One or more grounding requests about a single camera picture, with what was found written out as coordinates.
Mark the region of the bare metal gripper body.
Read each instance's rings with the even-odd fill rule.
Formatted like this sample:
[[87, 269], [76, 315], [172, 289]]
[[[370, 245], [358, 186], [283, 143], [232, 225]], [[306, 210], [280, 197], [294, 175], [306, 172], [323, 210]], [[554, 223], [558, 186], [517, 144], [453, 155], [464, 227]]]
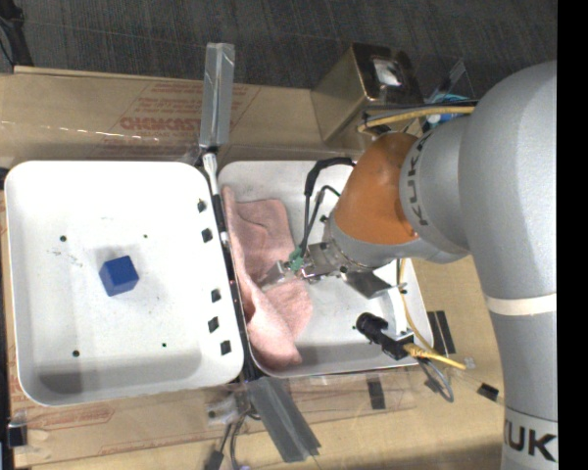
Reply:
[[323, 277], [340, 277], [355, 271], [356, 266], [333, 243], [321, 241], [306, 248], [300, 277], [312, 282]]

